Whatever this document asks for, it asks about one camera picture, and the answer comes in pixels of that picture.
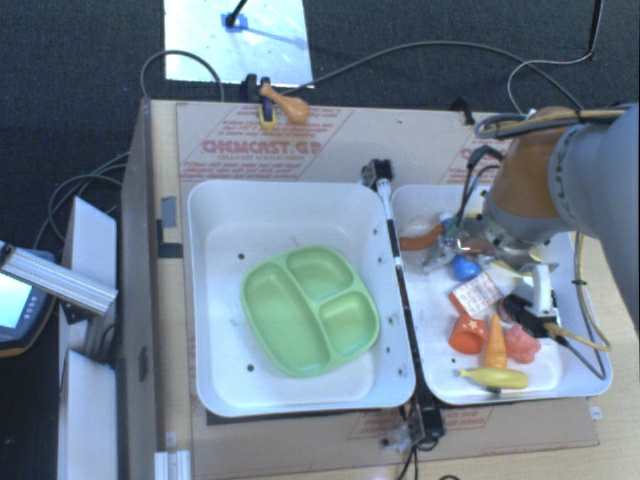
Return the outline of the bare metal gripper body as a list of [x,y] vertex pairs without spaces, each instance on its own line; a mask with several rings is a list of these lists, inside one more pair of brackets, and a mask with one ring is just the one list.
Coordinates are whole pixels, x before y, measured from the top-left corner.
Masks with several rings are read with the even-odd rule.
[[496,246],[479,235],[472,235],[459,227],[445,226],[441,236],[437,238],[438,249],[453,251],[457,255],[472,258],[496,258]]

